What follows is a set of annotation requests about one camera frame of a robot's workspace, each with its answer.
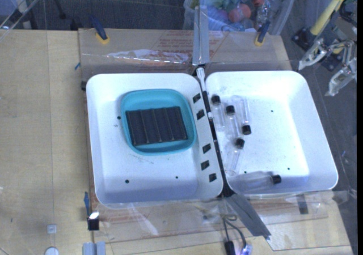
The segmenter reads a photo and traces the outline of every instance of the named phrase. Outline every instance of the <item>yellow bar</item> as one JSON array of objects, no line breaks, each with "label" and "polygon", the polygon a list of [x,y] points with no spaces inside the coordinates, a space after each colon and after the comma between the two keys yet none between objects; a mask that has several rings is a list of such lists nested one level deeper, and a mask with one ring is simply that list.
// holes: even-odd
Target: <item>yellow bar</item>
[{"label": "yellow bar", "polygon": [[319,16],[315,24],[310,28],[310,32],[317,36],[324,29],[325,25],[328,23],[332,13],[337,10],[343,0],[332,0],[323,13]]}]

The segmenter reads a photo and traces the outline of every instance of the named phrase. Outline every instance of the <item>clear vial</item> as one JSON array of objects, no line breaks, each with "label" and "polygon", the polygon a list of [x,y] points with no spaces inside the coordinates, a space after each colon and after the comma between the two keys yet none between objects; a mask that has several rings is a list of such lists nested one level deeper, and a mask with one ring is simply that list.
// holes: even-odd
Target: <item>clear vial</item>
[{"label": "clear vial", "polygon": [[251,131],[251,116],[250,106],[246,97],[234,95],[232,102],[236,106],[238,120],[240,121],[240,128],[243,135],[250,135]]},{"label": "clear vial", "polygon": [[226,122],[227,122],[227,136],[235,141],[238,137],[241,137],[241,131],[239,130],[238,118],[233,105],[226,107]]},{"label": "clear vial", "polygon": [[212,113],[214,128],[216,131],[225,130],[225,117],[221,98],[218,95],[212,97]]},{"label": "clear vial", "polygon": [[239,188],[244,191],[268,189],[281,182],[281,176],[271,175],[268,172],[256,171],[246,174],[237,175],[235,181],[238,182]]},{"label": "clear vial", "polygon": [[229,144],[225,150],[224,168],[225,172],[229,176],[235,176],[240,169],[240,157],[243,150],[244,140],[237,138],[233,143]]}]

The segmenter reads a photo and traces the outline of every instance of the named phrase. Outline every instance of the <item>black floor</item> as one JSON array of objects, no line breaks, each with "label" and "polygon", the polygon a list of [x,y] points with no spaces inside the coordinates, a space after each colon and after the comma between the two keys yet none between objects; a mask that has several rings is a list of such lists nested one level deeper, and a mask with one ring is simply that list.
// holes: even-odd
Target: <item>black floor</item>
[{"label": "black floor", "polygon": [[[53,0],[44,0],[46,22],[39,28],[69,30],[72,19],[84,27],[90,27],[88,15],[97,16],[107,28],[182,29],[184,21],[184,0],[59,0],[67,15],[58,18]],[[302,27],[310,26],[321,9],[319,4],[329,0],[295,0],[281,36],[294,69],[304,51],[291,41]],[[41,15],[44,8],[35,8]],[[324,37],[330,43],[329,24]],[[347,199],[339,204],[344,224],[355,254],[358,254],[357,240],[357,84],[350,82],[334,96],[325,96],[328,82],[333,75],[320,64],[307,67],[300,72],[308,81],[326,132],[332,154],[339,170],[336,191],[348,193]]]}]

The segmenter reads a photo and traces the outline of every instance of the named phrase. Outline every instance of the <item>dark gray floor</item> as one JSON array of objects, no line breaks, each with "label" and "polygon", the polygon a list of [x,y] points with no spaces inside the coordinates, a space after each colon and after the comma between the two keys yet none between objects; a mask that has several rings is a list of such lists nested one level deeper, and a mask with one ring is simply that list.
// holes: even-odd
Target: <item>dark gray floor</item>
[{"label": "dark gray floor", "polygon": [[[300,28],[310,26],[319,10],[316,0],[295,0],[289,19],[281,36],[294,68],[304,51],[291,37]],[[72,18],[79,20],[83,26],[91,24],[88,15],[97,16],[108,28],[154,28],[182,29],[184,20],[184,0],[60,0],[67,19],[57,17],[58,11],[52,0],[45,0],[47,21],[39,28],[70,29]],[[35,8],[41,15],[43,8]],[[327,41],[330,25],[325,30]],[[301,71],[307,79],[320,119],[328,138],[332,154],[339,170],[339,182],[335,190],[347,191],[346,199],[340,199],[340,211],[355,254],[358,254],[357,240],[357,85],[351,82],[334,97],[325,97],[328,81],[332,75],[320,64],[307,67]]]}]

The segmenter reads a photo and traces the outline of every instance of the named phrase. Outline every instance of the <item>black cap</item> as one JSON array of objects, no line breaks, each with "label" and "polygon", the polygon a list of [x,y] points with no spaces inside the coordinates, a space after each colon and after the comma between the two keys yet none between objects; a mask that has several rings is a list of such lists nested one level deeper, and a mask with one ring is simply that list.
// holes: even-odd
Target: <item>black cap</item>
[{"label": "black cap", "polygon": [[237,147],[237,148],[240,148],[240,149],[243,149],[244,147],[244,140],[242,138],[237,138],[234,145]]},{"label": "black cap", "polygon": [[234,114],[236,111],[234,110],[233,105],[229,105],[226,107],[226,112],[227,112],[227,115],[229,115],[229,114]]},{"label": "black cap", "polygon": [[274,185],[279,184],[281,182],[281,176],[279,175],[272,176],[272,182]]},{"label": "black cap", "polygon": [[243,125],[242,133],[243,135],[250,135],[252,133],[250,125]]},{"label": "black cap", "polygon": [[221,98],[218,95],[212,97],[212,104],[219,105],[221,103]]}]

